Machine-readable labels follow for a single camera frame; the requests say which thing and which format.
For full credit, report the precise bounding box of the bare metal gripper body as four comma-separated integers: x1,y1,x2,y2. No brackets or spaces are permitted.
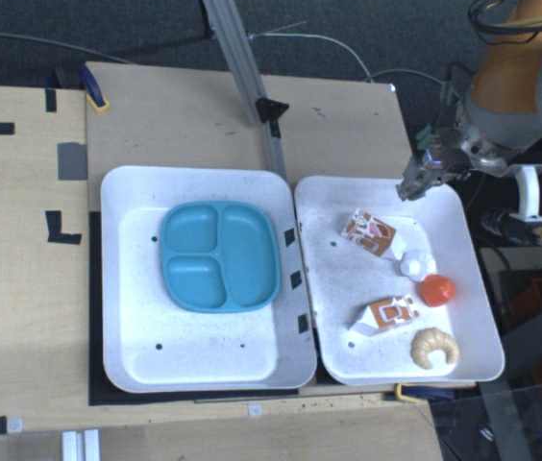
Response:
423,121,510,182

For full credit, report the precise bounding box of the beige toy croissant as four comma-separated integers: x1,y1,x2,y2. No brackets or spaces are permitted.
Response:
410,327,461,371

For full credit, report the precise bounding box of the pale brown flat board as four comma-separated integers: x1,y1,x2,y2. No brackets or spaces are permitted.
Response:
85,60,479,399

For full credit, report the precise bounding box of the blue divided plate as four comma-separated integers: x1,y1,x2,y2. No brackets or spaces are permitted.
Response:
159,200,283,315

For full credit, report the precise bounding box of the red-orange round toy fruit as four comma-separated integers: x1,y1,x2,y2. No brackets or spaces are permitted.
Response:
419,273,457,308

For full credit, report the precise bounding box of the white plastic tray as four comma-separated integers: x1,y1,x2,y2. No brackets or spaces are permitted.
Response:
293,175,506,387
100,164,319,395

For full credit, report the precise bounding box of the brown and white carton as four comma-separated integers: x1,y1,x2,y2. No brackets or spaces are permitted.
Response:
339,207,407,261
347,294,421,338

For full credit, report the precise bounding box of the small white bottle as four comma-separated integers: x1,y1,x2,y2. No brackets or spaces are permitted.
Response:
399,248,438,283

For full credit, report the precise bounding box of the black cylinder on white bracket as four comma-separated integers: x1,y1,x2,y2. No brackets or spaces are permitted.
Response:
480,162,542,247

